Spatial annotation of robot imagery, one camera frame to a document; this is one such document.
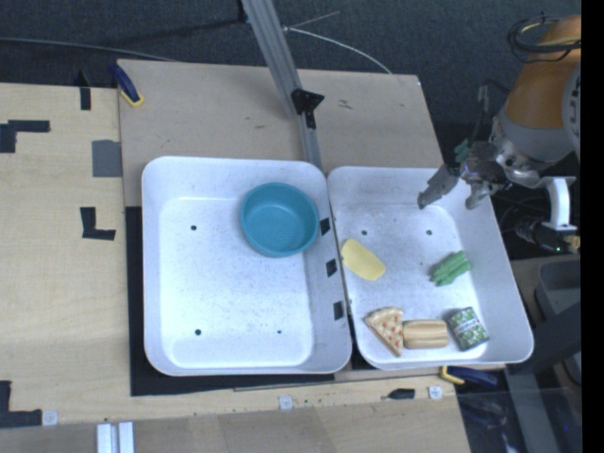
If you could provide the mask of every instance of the wooden board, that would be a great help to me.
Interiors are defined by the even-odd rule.
[[[317,410],[379,402],[399,387],[418,401],[430,385],[454,396],[435,376],[358,381],[342,372],[315,386],[130,397],[123,182],[92,176],[92,142],[121,138],[117,100],[115,90],[92,89],[85,111],[77,88],[0,84],[0,124],[51,125],[19,133],[16,153],[0,154],[0,379],[12,381],[12,411],[56,410],[72,425],[276,411],[283,394]],[[95,207],[97,227],[115,229],[115,239],[83,239],[80,207]],[[463,432],[459,411],[445,420]]]
[[[144,166],[159,156],[303,159],[294,117],[268,69],[120,60],[144,104],[120,100],[127,206],[141,204]],[[437,168],[442,155],[415,75],[300,70],[325,96],[315,111],[328,174],[345,165]]]
[[[469,453],[455,397],[207,414],[134,424],[137,453]],[[93,451],[89,425],[0,430],[2,451]]]

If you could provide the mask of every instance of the black tape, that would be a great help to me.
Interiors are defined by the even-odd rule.
[[[335,259],[331,259],[325,264],[325,268],[327,270],[327,276],[331,277],[338,271],[338,262]]]
[[[96,229],[96,208],[82,207],[79,211],[82,215],[82,225],[84,226],[82,238],[93,238],[96,240],[113,240],[115,238],[115,230]]]
[[[0,429],[38,427],[42,424],[42,410],[10,411],[10,381],[0,381]]]
[[[321,225],[321,235],[325,235],[331,229],[329,218],[324,218],[319,224]]]
[[[333,303],[333,320],[337,321],[344,317],[344,302],[342,300]]]
[[[17,132],[49,132],[50,121],[8,120],[0,125],[0,153],[14,153],[17,149]]]
[[[89,87],[79,88],[79,108],[82,110],[92,109],[92,96]]]
[[[16,150],[17,132],[9,125],[0,125],[0,153],[14,153]]]

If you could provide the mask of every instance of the metal pole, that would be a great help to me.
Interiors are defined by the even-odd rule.
[[[305,160],[321,169],[319,143],[314,119],[311,117],[312,109],[300,110],[294,105],[293,94],[302,91],[302,83],[273,2],[272,0],[242,0],[242,2],[286,112],[290,116],[297,114]]]

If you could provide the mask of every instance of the gray tape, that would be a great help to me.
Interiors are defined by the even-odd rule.
[[[92,142],[92,176],[122,176],[122,146],[111,140]]]

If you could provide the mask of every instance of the green can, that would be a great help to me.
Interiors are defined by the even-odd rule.
[[[462,350],[475,347],[489,340],[489,334],[471,307],[454,313],[448,320]]]

